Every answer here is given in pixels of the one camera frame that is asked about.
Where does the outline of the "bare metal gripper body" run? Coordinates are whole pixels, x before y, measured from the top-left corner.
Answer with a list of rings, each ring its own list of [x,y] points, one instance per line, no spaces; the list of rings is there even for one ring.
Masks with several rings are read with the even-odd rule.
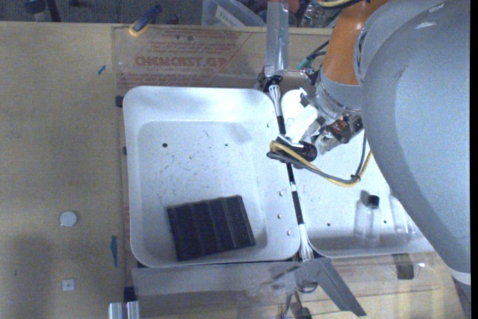
[[[348,143],[362,129],[361,103],[354,96],[333,95],[327,90],[301,91],[305,130],[309,143]]]

